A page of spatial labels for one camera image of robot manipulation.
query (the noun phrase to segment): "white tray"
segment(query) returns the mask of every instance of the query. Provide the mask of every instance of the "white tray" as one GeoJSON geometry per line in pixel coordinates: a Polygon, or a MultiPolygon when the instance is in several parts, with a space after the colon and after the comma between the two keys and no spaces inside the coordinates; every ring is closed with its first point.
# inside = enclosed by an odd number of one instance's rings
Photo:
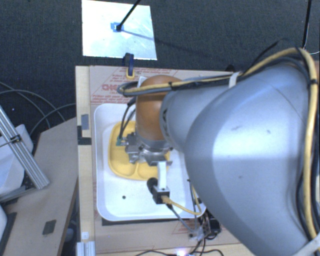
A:
{"type": "MultiPolygon", "coordinates": [[[[164,204],[156,204],[147,188],[147,181],[125,179],[114,174],[108,165],[108,144],[111,131],[125,112],[126,104],[107,103],[94,112],[96,152],[97,210],[109,221],[131,221],[152,219],[176,219],[164,204]]],[[[188,175],[182,153],[170,153],[172,165],[167,172],[167,186],[170,198],[192,210],[188,175]]],[[[201,204],[202,213],[206,207],[201,204]]],[[[190,213],[175,207],[182,218],[193,218],[190,213]]]]}

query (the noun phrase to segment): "yellow object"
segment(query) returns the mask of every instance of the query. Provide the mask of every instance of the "yellow object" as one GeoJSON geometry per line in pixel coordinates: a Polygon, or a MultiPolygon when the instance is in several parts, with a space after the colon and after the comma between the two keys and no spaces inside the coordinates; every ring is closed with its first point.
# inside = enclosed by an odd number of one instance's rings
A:
{"type": "Polygon", "coordinates": [[[196,206],[198,207],[199,209],[199,212],[196,212],[196,211],[193,211],[193,210],[189,210],[185,207],[183,207],[182,205],[172,201],[168,196],[166,195],[163,195],[161,196],[161,199],[162,201],[167,204],[167,205],[173,205],[173,206],[176,206],[178,208],[180,208],[181,210],[187,212],[187,213],[190,213],[190,214],[193,214],[193,215],[201,215],[202,214],[202,210],[201,210],[201,207],[200,207],[200,204],[199,204],[199,201],[198,201],[198,198],[197,198],[197,195],[196,195],[196,191],[194,189],[194,186],[192,186],[192,193],[193,193],[193,197],[194,197],[194,201],[195,201],[195,204],[196,206]]]}
{"type": "Polygon", "coordinates": [[[132,75],[129,75],[129,68],[127,68],[126,72],[125,72],[125,76],[127,79],[130,79],[130,80],[134,79],[135,78],[135,70],[132,71],[132,75]]]}
{"type": "MultiPolygon", "coordinates": [[[[127,136],[135,131],[136,122],[130,121],[125,128],[123,136],[127,136]]],[[[129,155],[125,152],[125,146],[116,146],[121,122],[118,122],[112,129],[108,146],[108,164],[110,169],[118,176],[139,181],[147,181],[148,179],[158,177],[158,169],[156,166],[149,166],[146,162],[129,162],[129,155]]],[[[169,160],[170,153],[165,155],[169,160]]]]}
{"type": "MultiPolygon", "coordinates": [[[[305,58],[311,81],[317,81],[317,71],[315,62],[312,57],[304,50],[301,50],[303,57],[305,58]]],[[[317,232],[313,223],[312,211],[311,211],[311,155],[312,144],[315,130],[315,120],[317,115],[319,97],[319,84],[313,83],[310,85],[310,98],[309,98],[309,112],[306,123],[305,131],[305,143],[304,143],[304,162],[303,162],[303,200],[304,200],[304,216],[308,231],[311,238],[317,236],[317,232]]]]}
{"type": "MultiPolygon", "coordinates": [[[[309,55],[309,53],[303,49],[300,49],[300,52],[304,52],[302,55],[305,57],[306,54],[309,55]]],[[[255,64],[253,67],[251,67],[250,69],[248,69],[248,71],[246,71],[245,73],[240,73],[239,76],[240,77],[245,77],[247,75],[252,74],[253,72],[257,71],[258,69],[262,68],[263,66],[265,66],[266,64],[281,58],[283,56],[287,56],[290,54],[297,54],[297,49],[296,48],[289,48],[289,49],[285,49],[282,51],[279,51],[267,58],[265,58],[264,60],[260,61],[259,63],[255,64]]],[[[144,92],[147,90],[153,90],[153,89],[163,89],[163,88],[179,88],[183,85],[186,84],[190,84],[192,82],[215,82],[215,81],[220,81],[220,80],[225,80],[231,77],[232,74],[226,74],[223,76],[217,76],[217,77],[211,77],[211,78],[205,78],[205,79],[196,79],[196,80],[187,80],[187,81],[176,81],[176,82],[172,82],[172,83],[159,83],[159,84],[152,84],[152,85],[147,85],[144,87],[133,87],[133,88],[128,88],[128,89],[123,89],[122,87],[119,88],[119,91],[124,93],[138,93],[138,92],[144,92]]]]}

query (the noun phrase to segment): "white cable tie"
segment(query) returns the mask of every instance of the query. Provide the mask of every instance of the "white cable tie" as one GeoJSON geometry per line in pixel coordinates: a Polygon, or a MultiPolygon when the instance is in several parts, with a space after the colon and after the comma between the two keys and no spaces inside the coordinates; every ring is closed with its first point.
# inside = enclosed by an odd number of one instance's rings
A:
{"type": "Polygon", "coordinates": [[[292,256],[309,256],[320,248],[320,233],[292,256]]]}
{"type": "Polygon", "coordinates": [[[239,72],[235,72],[230,76],[230,78],[229,78],[229,89],[236,85],[237,77],[239,76],[240,73],[241,73],[240,71],[239,72]]]}
{"type": "Polygon", "coordinates": [[[137,88],[139,88],[141,86],[141,84],[147,79],[147,77],[145,76],[140,76],[139,80],[138,80],[138,84],[137,84],[137,88]]]}

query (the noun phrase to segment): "metal bracket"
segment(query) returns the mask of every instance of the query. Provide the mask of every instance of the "metal bracket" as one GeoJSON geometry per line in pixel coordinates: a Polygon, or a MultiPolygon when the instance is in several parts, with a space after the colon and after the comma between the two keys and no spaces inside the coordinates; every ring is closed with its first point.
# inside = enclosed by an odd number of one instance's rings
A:
{"type": "Polygon", "coordinates": [[[18,134],[18,135],[16,135],[16,136],[12,137],[12,138],[10,139],[10,141],[8,141],[8,142],[0,145],[0,148],[1,148],[1,147],[4,147],[4,146],[6,146],[6,145],[8,145],[8,144],[10,144],[10,143],[16,143],[16,142],[19,142],[19,141],[21,141],[21,137],[20,137],[20,135],[18,134]]]}
{"type": "Polygon", "coordinates": [[[94,241],[77,242],[76,256],[96,256],[96,245],[94,241]]]}
{"type": "Polygon", "coordinates": [[[166,190],[167,189],[167,161],[159,161],[156,165],[158,170],[158,186],[159,190],[166,190]]]}
{"type": "Polygon", "coordinates": [[[28,193],[30,193],[31,191],[33,191],[35,188],[32,187],[32,188],[29,188],[29,189],[26,189],[26,186],[21,186],[9,193],[6,193],[6,194],[3,194],[0,196],[0,204],[3,204],[5,202],[8,202],[8,201],[11,201],[13,199],[16,199],[18,197],[21,197],[23,195],[26,195],[28,193]]]}
{"type": "Polygon", "coordinates": [[[78,145],[91,145],[90,137],[82,137],[82,126],[78,125],[77,127],[77,135],[78,135],[78,145]]]}

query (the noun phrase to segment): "gray carpet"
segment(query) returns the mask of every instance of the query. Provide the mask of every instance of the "gray carpet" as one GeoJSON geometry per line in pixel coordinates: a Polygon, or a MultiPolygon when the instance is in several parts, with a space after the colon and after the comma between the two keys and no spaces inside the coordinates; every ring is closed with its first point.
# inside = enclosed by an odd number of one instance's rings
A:
{"type": "MultiPolygon", "coordinates": [[[[174,69],[224,70],[233,64],[243,70],[280,38],[301,46],[307,11],[306,0],[143,0],[141,4],[151,8],[158,60],[137,60],[135,65],[174,69]]],[[[120,66],[120,59],[82,56],[81,10],[80,0],[1,1],[0,81],[38,93],[59,107],[75,102],[76,65],[120,66]]],[[[320,0],[313,0],[310,52],[319,50],[319,12],[320,0]]],[[[290,45],[282,43],[278,49],[284,47],[290,45]]],[[[52,110],[41,100],[34,101],[45,113],[52,110]]],[[[15,125],[24,123],[29,131],[42,117],[13,93],[0,95],[0,104],[15,125]]],[[[75,116],[75,107],[61,112],[69,119],[75,116]]],[[[52,125],[61,122],[57,115],[49,120],[52,125]]],[[[35,136],[46,128],[44,122],[35,136]]]]}

